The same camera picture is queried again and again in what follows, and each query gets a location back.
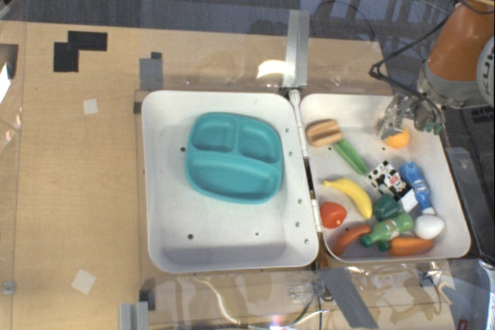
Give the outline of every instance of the white paper square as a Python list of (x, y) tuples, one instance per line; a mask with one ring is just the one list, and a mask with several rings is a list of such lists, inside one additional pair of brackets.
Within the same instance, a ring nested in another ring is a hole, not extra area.
[(79, 270), (72, 282), (72, 287), (84, 294), (89, 294), (96, 277), (85, 270)]
[(88, 99), (84, 101), (84, 114), (96, 114), (98, 112), (98, 103), (96, 99)]

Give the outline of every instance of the carrot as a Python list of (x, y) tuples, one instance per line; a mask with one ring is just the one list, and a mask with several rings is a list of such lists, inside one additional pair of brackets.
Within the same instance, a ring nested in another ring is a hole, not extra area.
[(360, 236), (363, 236), (364, 234), (368, 234), (370, 232), (371, 227), (367, 224), (361, 224), (359, 226), (355, 226), (344, 231), (342, 234), (339, 235), (332, 246), (333, 254), (340, 256), (350, 243), (357, 240)]
[(398, 237), (390, 241), (390, 253), (393, 256), (409, 256), (430, 249), (433, 246), (432, 240), (423, 240), (415, 237)]

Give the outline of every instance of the wooden table surface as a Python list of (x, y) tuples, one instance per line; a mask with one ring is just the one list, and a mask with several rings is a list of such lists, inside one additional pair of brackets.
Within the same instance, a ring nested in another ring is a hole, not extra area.
[[(167, 85), (245, 85), (285, 58), (286, 39), (210, 32), (3, 22), (25, 57), (12, 305), (15, 330), (116, 329), (118, 306), (141, 287), (136, 127), (139, 59), (161, 52)], [(108, 50), (80, 51), (79, 73), (53, 72), (69, 30), (107, 32)], [(311, 39), (309, 82), (329, 92), (389, 93), (367, 70), (377, 44)], [(84, 101), (96, 99), (96, 114)], [(95, 276), (88, 294), (71, 285)]]

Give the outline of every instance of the red tomato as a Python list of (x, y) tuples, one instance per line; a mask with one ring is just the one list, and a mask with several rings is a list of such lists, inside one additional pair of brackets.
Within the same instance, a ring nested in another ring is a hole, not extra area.
[(347, 217), (346, 208), (337, 202), (324, 202), (319, 207), (322, 224), (325, 228), (337, 228)]

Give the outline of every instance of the yellow banana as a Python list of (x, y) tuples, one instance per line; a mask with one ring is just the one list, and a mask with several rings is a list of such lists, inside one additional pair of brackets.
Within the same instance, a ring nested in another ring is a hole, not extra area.
[(333, 187), (334, 189), (343, 192), (354, 201), (361, 215), (363, 215), (365, 219), (370, 219), (373, 214), (371, 198), (356, 182), (347, 178), (341, 178), (332, 182), (325, 180), (323, 181), (323, 185)]

